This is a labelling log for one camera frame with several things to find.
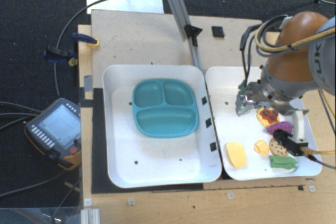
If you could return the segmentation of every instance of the red button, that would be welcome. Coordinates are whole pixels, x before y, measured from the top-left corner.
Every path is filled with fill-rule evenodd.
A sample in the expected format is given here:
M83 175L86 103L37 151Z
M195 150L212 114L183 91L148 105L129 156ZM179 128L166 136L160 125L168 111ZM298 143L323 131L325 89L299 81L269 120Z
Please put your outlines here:
M78 152L78 149L75 146L73 146L69 149L69 152L71 155L75 155Z

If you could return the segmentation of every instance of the blue object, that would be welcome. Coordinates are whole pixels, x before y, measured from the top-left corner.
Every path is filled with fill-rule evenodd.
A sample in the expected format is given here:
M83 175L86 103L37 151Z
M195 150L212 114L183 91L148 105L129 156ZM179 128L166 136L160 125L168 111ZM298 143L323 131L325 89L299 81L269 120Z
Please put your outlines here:
M91 44L97 44L97 42L98 42L93 37L90 37L90 36L84 35L84 34L79 34L79 33L72 33L71 38L74 41L82 41L82 42L91 43Z
M174 79L151 79L133 90L133 115L137 128L151 137L178 137L198 125L198 110L190 87Z

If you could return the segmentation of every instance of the yellow cable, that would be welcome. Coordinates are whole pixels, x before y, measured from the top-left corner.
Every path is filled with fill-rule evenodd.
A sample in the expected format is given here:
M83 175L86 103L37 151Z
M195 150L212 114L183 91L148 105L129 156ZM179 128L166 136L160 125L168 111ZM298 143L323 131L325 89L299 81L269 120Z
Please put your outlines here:
M300 147L300 150L303 151L306 155L314 155L314 154L320 154L320 155L327 155L327 154L336 154L336 151L315 151L311 148L302 146Z
M324 92L324 90L321 90L321 93L322 93L323 99L324 99L325 104L327 105L330 113L335 117L335 112L332 110L332 107L331 107L331 105L330 105L330 103L329 103L329 101L328 101L328 99L325 95L326 93Z
M292 44L289 44L289 45L281 45L281 46L276 47L276 48L266 47L266 46L263 46L258 40L259 33L266 23L268 23L268 22L263 23L258 28L258 30L256 31L256 34L254 36L254 42L256 43L258 48L261 49L262 51L265 51L265 52L281 52L281 51L287 50L288 48L294 49L294 48L296 48L296 47L298 47L302 44L305 44L305 43L308 43L308 42L311 42L311 41L314 41L314 40L317 40L319 38L322 38L322 37L325 37L325 36L328 36L328 35L331 35L331 34L335 33L335 27L332 27L332 28L327 29L325 31L322 31L320 33L314 34L310 37L307 37L307 38L298 40L296 42L293 42Z

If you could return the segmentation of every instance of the yellow toy cheese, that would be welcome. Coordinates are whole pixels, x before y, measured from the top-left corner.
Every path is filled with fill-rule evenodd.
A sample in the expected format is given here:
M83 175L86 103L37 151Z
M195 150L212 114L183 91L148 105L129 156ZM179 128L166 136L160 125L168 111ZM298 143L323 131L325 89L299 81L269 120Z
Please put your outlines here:
M232 165L237 168L243 168L247 163L245 149L238 142L230 142L226 144L226 150Z
M256 143L254 143L253 149L256 153L259 153L262 156L265 156L269 153L269 146L264 140L258 140Z

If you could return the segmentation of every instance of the black connector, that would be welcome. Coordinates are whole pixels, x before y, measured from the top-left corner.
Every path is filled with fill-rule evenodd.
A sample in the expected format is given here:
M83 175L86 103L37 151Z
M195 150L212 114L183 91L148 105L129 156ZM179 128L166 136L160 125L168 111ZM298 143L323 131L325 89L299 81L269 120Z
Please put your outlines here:
M293 137L292 134L277 129L273 133L273 138L293 156L303 156L304 152L300 149L301 147L307 147L308 142L296 143L290 137Z

